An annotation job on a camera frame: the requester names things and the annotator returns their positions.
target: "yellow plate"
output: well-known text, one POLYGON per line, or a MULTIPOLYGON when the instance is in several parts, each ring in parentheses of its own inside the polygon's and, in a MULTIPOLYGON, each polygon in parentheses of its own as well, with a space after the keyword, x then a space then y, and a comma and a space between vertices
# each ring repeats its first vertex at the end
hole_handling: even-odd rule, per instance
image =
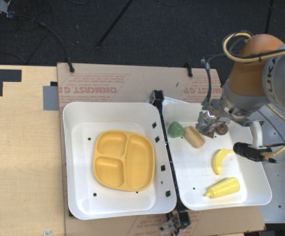
POLYGON ((155 154, 152 142, 138 133, 109 130, 95 145, 93 171, 104 186, 142 191, 153 182, 155 154))

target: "brown cylinder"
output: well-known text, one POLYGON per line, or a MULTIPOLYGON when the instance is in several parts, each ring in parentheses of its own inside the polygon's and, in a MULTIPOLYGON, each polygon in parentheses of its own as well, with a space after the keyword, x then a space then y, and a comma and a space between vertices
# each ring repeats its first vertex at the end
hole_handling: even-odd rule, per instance
MULTIPOLYGON (((284 43, 268 34, 253 36, 242 48, 240 55, 260 54, 275 51, 284 43)), ((262 72, 267 60, 252 63, 235 62, 230 72, 227 84, 229 89, 245 96, 263 96, 262 72)))

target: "banana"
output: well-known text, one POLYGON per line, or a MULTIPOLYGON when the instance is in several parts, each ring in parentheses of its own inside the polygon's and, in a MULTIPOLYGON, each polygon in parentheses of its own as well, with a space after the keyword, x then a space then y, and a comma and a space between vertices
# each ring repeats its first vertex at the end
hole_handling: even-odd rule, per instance
POLYGON ((233 153, 232 149, 221 149, 215 154, 212 167, 217 175, 221 174, 223 159, 230 153, 233 153))

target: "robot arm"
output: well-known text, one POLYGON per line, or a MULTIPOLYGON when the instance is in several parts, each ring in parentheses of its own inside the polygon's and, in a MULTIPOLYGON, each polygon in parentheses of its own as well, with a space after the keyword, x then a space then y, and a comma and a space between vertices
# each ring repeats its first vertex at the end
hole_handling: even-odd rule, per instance
MULTIPOLYGON (((232 120, 249 126, 253 135, 252 145, 247 148, 246 144, 240 143, 234 146, 234 151, 247 158, 246 149, 271 152, 270 148, 261 147, 262 134, 260 132, 259 135, 259 130, 263 121, 250 120, 248 117, 269 103, 285 112, 285 44, 268 34, 251 36, 240 32, 225 38, 223 49, 225 55, 235 63, 223 86, 221 99, 208 99, 206 104, 203 103, 206 112, 200 112, 196 129, 213 138, 214 132, 222 134, 227 130, 227 124, 232 120), (239 35, 248 40, 239 55, 233 55, 227 50, 227 41, 239 35)), ((251 159, 263 160, 255 156, 251 159)))

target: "mustard bottle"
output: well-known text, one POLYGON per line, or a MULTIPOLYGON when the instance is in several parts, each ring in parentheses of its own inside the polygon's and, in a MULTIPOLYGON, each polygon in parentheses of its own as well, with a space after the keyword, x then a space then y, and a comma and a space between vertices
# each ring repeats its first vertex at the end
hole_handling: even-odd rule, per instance
POLYGON ((208 189, 206 193, 207 197, 211 197, 212 199, 225 196, 228 194, 232 194, 238 192, 240 190, 240 182, 235 177, 229 177, 208 189))

